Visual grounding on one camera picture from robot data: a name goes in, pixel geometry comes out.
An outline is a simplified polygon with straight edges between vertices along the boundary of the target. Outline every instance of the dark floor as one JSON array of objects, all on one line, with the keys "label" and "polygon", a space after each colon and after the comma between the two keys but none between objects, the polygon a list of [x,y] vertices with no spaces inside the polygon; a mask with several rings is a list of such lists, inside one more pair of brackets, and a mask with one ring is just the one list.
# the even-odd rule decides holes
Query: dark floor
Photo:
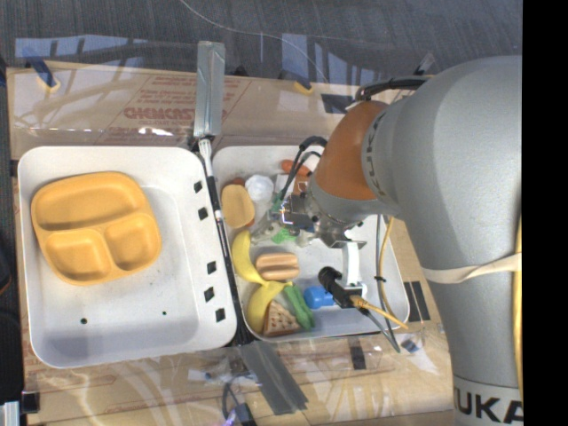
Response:
[{"label": "dark floor", "polygon": [[[194,70],[194,45],[225,43],[227,73],[282,69],[331,83],[437,73],[522,54],[523,0],[0,0],[0,55]],[[0,248],[14,270],[5,91],[0,92]],[[0,404],[21,391],[17,282],[0,297]]]}]

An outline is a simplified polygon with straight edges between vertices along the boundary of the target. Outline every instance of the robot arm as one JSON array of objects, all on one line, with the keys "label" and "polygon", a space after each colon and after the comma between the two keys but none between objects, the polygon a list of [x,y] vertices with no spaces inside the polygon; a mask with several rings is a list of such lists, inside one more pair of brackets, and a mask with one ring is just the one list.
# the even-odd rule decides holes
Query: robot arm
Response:
[{"label": "robot arm", "polygon": [[[422,267],[442,278],[514,254],[521,59],[472,61],[391,106],[355,106],[328,141],[302,207],[330,247],[370,214],[404,220]],[[429,284],[450,347],[456,424],[522,422],[511,272]]]}]

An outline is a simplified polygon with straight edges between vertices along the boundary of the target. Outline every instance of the white plastic tub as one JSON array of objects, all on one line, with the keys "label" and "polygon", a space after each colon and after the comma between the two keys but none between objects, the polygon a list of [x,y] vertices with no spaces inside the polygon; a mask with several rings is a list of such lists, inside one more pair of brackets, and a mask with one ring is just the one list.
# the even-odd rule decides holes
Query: white plastic tub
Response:
[{"label": "white plastic tub", "polygon": [[[43,258],[30,203],[51,181],[105,170],[140,184],[162,234],[162,252],[142,272],[74,286]],[[39,147],[22,156],[18,177],[30,338],[44,363],[83,367],[213,349],[233,338],[223,252],[195,155],[170,147]],[[200,209],[207,217],[201,219]]]},{"label": "white plastic tub", "polygon": [[[280,162],[284,159],[293,160],[296,156],[297,146],[229,146],[219,150],[213,158],[213,170],[218,179],[220,189],[236,177],[248,178],[253,174],[265,175],[275,179],[276,174],[282,173]],[[268,205],[256,205],[255,222],[258,223],[262,215],[268,210]],[[363,282],[368,286],[366,299],[371,304],[379,304],[378,291],[375,276],[375,245],[376,245],[377,217],[368,217],[361,227],[356,227],[351,238],[355,241],[367,241],[367,245],[359,252],[360,270]],[[229,230],[229,240],[232,241],[236,232]],[[386,225],[381,220],[379,238],[382,240],[386,231]],[[324,266],[332,266],[338,271],[343,268],[342,251],[330,249],[321,241],[314,241],[306,248],[298,247],[294,242],[283,245],[275,245],[272,241],[263,241],[257,246],[251,247],[250,256],[254,262],[263,252],[288,251],[298,257],[300,274],[294,279],[295,284],[302,290],[309,286],[317,286],[318,272]],[[410,306],[394,251],[388,241],[383,261],[383,275],[386,295],[395,315],[403,321],[408,319]],[[237,276],[237,288],[243,311],[246,311],[248,299],[257,288],[257,284],[246,282]],[[279,294],[277,299],[286,303],[284,294]],[[292,341],[298,339],[310,339],[317,337],[330,337],[340,335],[355,335],[360,333],[374,333],[378,331],[372,320],[364,317],[355,309],[341,309],[339,306],[327,306],[313,311],[316,322],[311,331],[301,331],[293,335],[264,338],[253,334],[259,339],[266,341]],[[376,318],[384,323],[383,317],[374,313]]]}]

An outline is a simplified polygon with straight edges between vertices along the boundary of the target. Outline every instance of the orange plate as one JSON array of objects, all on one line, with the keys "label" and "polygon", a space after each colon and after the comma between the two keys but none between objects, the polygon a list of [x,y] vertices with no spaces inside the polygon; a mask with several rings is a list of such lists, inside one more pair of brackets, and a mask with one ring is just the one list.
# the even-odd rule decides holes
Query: orange plate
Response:
[{"label": "orange plate", "polygon": [[162,250],[146,195],[120,172],[49,183],[35,193],[31,216],[48,264],[71,284],[88,286],[139,272]]}]

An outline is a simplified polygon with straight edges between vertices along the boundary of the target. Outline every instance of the beige strap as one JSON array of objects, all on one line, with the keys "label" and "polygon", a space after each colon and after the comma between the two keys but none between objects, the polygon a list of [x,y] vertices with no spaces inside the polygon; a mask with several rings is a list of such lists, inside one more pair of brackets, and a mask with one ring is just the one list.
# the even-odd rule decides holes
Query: beige strap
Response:
[{"label": "beige strap", "polygon": [[422,268],[424,277],[438,284],[459,284],[465,280],[476,278],[482,274],[497,272],[520,272],[523,269],[523,253],[519,252],[512,256],[490,262],[485,265],[464,266],[450,270],[429,270]]}]

